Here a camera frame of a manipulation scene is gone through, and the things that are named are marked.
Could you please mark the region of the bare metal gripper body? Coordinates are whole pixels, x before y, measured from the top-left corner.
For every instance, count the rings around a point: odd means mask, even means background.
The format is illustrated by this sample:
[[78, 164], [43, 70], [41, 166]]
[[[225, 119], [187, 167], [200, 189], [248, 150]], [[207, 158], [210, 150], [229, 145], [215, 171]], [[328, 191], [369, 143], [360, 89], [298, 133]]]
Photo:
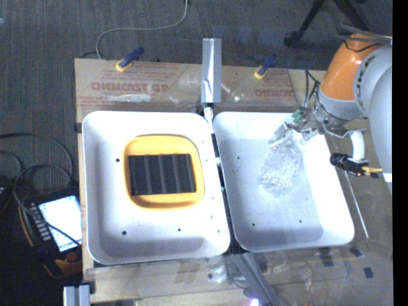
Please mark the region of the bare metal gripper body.
[[328, 133], [343, 138], [348, 132], [344, 126], [346, 120], [333, 116], [321, 106], [300, 107], [292, 114], [292, 119], [293, 128], [299, 133], [312, 130], [314, 136]]

